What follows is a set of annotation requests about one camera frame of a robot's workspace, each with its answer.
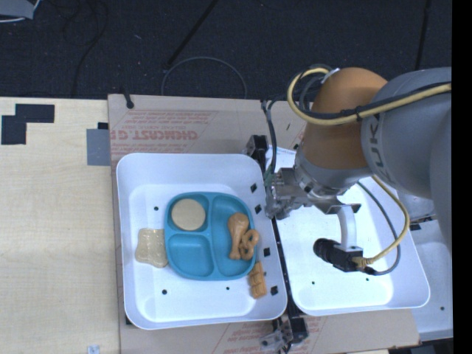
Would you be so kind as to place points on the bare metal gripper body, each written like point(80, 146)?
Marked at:
point(287, 194)

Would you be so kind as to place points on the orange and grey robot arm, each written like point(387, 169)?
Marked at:
point(343, 138)

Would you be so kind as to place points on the tan toy pretzel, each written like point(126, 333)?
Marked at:
point(253, 240)

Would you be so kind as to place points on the tan toy chicken drumstick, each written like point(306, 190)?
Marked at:
point(236, 227)

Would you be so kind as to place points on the thin black and white rod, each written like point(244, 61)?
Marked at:
point(284, 271)

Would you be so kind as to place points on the tan toy waffle piece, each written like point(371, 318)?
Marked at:
point(257, 280)

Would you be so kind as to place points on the round beige biscuit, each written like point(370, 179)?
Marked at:
point(188, 214)

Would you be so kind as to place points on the white plastic tray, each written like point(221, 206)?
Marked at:
point(324, 293)
point(191, 304)

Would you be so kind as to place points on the blue divided plate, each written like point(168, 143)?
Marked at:
point(191, 253)

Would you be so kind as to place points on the brown cardboard board, red print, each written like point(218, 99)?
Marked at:
point(166, 135)

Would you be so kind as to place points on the pale beige toy bread slice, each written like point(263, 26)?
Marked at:
point(151, 247)

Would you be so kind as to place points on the black cylinder on white bracket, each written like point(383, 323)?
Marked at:
point(339, 256)

